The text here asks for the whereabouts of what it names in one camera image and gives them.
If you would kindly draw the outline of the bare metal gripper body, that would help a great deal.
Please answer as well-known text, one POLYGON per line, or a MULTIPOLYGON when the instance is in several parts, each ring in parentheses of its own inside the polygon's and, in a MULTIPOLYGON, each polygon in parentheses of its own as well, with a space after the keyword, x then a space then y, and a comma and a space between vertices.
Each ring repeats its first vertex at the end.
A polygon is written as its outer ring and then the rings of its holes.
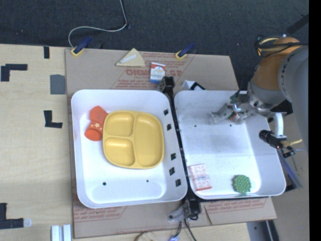
POLYGON ((234 93, 230 96, 230 106, 235 114, 249 112, 252 117, 256 115, 269 117, 272 114, 270 105, 265 104, 249 92, 237 91, 234 93))

